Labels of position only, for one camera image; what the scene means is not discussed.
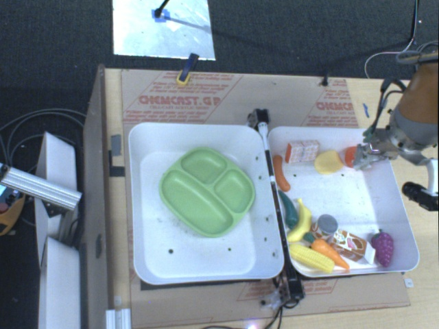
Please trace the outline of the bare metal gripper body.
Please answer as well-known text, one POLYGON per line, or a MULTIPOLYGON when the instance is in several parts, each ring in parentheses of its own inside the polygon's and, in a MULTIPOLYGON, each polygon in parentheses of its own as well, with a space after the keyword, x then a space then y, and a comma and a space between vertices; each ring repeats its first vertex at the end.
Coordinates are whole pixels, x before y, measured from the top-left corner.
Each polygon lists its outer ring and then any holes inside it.
POLYGON ((409 138, 405 133, 397 130, 376 130, 368 144, 370 162, 381 160, 395 160, 403 158, 416 166, 426 165, 426 158, 422 151, 426 148, 409 138))

